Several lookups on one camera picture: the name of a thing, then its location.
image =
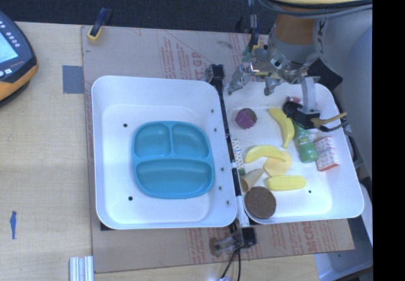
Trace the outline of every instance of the brown cookie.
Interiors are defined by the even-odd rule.
[[[276,198],[265,187],[253,187],[245,194],[245,207],[256,218],[267,219],[276,211]]]

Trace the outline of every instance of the table top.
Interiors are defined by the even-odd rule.
[[[62,66],[82,66],[80,25],[17,23],[39,60],[27,89],[0,108],[0,280],[69,280],[92,255],[83,94],[64,94]],[[15,212],[15,238],[10,219]],[[227,263],[116,273],[94,280],[218,280]],[[237,261],[227,275],[236,280]],[[242,261],[241,280],[318,280],[312,254]]]

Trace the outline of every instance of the toy bottle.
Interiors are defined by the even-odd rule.
[[[301,161],[303,163],[316,161],[318,159],[318,153],[316,152],[311,135],[296,122],[294,122],[294,128],[296,130],[294,140],[296,141],[299,154],[301,155]]]

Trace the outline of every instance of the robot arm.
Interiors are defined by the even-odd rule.
[[[231,94],[251,80],[265,81],[270,95],[282,82],[301,84],[304,107],[301,124],[311,128],[315,109],[307,71],[317,60],[343,78],[343,108],[354,139],[371,174],[371,35],[373,0],[258,0],[277,13],[266,48],[244,57],[228,85]]]

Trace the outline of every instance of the cardboard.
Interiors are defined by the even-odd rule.
[[[95,273],[228,261],[211,254],[211,239],[223,239],[229,228],[109,230],[96,213],[92,139],[91,87],[103,75],[200,79],[210,64],[223,64],[229,83],[249,42],[247,34],[104,27],[98,40],[82,27],[85,116],[89,160],[92,247]],[[254,225],[258,243],[241,253],[260,259],[354,248],[343,220]]]

